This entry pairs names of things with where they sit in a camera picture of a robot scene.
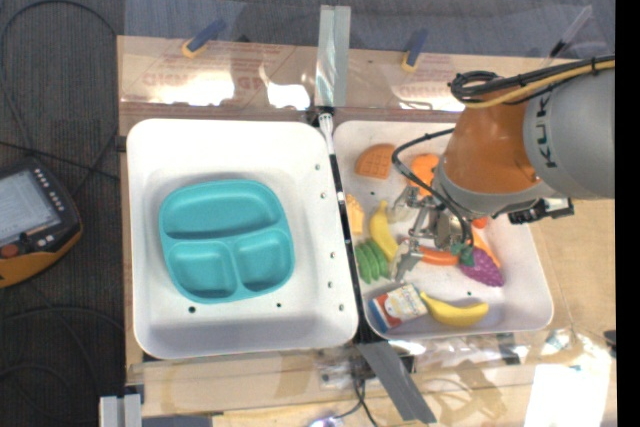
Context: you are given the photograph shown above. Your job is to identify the orange sausage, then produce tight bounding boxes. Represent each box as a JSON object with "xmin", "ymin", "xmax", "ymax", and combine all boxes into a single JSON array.
[{"xmin": 418, "ymin": 244, "xmax": 460, "ymax": 267}]

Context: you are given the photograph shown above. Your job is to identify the white plastic tray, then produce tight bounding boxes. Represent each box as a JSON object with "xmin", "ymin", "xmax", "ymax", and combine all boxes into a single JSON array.
[
  {"xmin": 125, "ymin": 117, "xmax": 360, "ymax": 360},
  {"xmin": 332, "ymin": 119, "xmax": 555, "ymax": 341}
]

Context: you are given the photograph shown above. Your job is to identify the orange waffle biscuit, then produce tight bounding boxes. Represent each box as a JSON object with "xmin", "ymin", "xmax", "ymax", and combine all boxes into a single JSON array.
[{"xmin": 354, "ymin": 143, "xmax": 397, "ymax": 181}]

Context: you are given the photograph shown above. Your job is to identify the yellow toy fries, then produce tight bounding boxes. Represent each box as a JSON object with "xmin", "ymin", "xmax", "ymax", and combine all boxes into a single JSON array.
[{"xmin": 345, "ymin": 193, "xmax": 365, "ymax": 236}]

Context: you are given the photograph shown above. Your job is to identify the white red blue carton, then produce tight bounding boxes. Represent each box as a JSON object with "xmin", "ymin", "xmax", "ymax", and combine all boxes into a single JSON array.
[{"xmin": 368, "ymin": 283, "xmax": 429, "ymax": 335}]

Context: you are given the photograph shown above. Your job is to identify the orange toy fruit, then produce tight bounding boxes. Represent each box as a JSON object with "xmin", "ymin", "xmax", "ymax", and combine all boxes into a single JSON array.
[{"xmin": 408, "ymin": 153, "xmax": 441, "ymax": 197}]

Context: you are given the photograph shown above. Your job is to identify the green pea pods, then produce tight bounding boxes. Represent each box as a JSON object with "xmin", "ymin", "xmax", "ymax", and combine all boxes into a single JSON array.
[{"xmin": 354, "ymin": 238, "xmax": 392, "ymax": 285}]

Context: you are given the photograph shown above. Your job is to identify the black cylinder on white bracket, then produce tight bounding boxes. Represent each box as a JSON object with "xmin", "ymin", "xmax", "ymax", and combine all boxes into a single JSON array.
[{"xmin": 508, "ymin": 197, "xmax": 575, "ymax": 225}]

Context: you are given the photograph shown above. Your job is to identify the yellow banana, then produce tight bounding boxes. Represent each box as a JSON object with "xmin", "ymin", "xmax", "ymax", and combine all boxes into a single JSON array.
[
  {"xmin": 418, "ymin": 290, "xmax": 490, "ymax": 329},
  {"xmin": 368, "ymin": 199, "xmax": 400, "ymax": 262}
]

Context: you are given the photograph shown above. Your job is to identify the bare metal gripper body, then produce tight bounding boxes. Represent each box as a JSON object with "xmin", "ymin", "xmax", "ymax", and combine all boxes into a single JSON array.
[{"xmin": 399, "ymin": 187, "xmax": 472, "ymax": 250}]

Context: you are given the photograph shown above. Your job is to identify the purple grapes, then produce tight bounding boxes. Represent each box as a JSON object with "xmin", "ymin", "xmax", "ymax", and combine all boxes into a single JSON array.
[{"xmin": 449, "ymin": 240, "xmax": 505, "ymax": 289}]

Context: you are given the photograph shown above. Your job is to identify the teal divided plate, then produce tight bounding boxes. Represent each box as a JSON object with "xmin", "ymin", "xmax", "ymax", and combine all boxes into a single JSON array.
[{"xmin": 158, "ymin": 179, "xmax": 296, "ymax": 305}]

